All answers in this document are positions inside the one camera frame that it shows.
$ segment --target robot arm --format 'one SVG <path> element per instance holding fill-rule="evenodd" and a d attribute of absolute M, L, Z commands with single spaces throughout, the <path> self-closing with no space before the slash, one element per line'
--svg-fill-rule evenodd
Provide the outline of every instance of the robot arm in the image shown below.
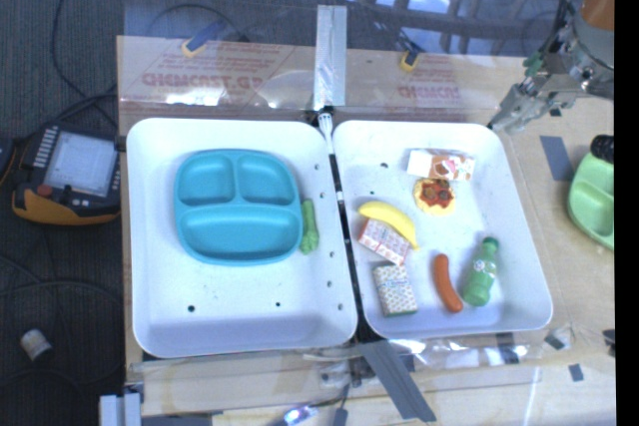
<path fill-rule="evenodd" d="M 489 128 L 521 131 L 580 97 L 614 101 L 614 1 L 583 0 L 577 11 L 560 0 L 550 36 L 524 61 L 525 78 L 510 88 Z"/>

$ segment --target toy bottle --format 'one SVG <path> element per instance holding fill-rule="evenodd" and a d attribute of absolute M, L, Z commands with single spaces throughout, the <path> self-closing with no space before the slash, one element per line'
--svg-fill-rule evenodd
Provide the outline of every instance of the toy bottle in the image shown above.
<path fill-rule="evenodd" d="M 470 305 L 485 305 L 490 299 L 490 288 L 497 275 L 495 255 L 499 242 L 487 236 L 481 243 L 479 252 L 472 259 L 472 270 L 461 294 Z"/>

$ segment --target yellow banana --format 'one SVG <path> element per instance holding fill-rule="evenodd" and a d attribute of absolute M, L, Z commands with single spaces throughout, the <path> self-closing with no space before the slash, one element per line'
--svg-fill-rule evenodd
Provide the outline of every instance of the yellow banana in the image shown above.
<path fill-rule="evenodd" d="M 398 208 L 383 201 L 368 201 L 361 205 L 357 209 L 357 212 L 368 218 L 374 218 L 375 220 L 387 223 L 406 238 L 413 249 L 419 250 L 415 224 L 406 213 Z"/>

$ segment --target toy sausage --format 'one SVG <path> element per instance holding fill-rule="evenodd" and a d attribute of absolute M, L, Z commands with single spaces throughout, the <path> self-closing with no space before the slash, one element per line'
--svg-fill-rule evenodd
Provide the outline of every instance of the toy sausage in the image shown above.
<path fill-rule="evenodd" d="M 463 302 L 452 287 L 448 274 L 448 256 L 440 253 L 435 257 L 433 263 L 433 274 L 435 287 L 439 293 L 441 301 L 450 312 L 459 312 L 463 309 Z"/>

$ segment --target white tray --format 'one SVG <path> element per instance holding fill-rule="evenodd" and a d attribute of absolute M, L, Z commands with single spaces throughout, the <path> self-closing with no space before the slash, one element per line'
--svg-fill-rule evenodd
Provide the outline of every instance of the white tray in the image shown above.
<path fill-rule="evenodd" d="M 552 300 L 524 216 L 508 160 L 499 138 L 471 124 L 347 121 L 336 127 L 333 144 L 364 315 L 378 334 L 391 339 L 426 339 L 462 334 L 533 330 L 552 316 Z M 406 172 L 412 149 L 460 150 L 475 157 L 472 179 L 451 182 L 455 211 L 432 216 L 414 203 L 416 176 Z M 418 312 L 384 317 L 372 269 L 385 259 L 356 240 L 364 202 L 391 203 L 412 217 L 420 250 L 406 260 Z M 469 262 L 485 236 L 499 240 L 498 277 L 483 307 L 464 304 L 450 313 L 442 305 L 431 274 L 432 259 L 448 255 L 451 282 L 457 290 Z"/>
<path fill-rule="evenodd" d="M 258 266 L 187 255 L 173 215 L 180 164 L 210 149 L 271 153 L 313 199 L 319 247 Z M 356 327 L 337 201 L 320 132 L 295 122 L 148 119 L 127 137 L 133 330 L 158 357 L 334 346 Z"/>

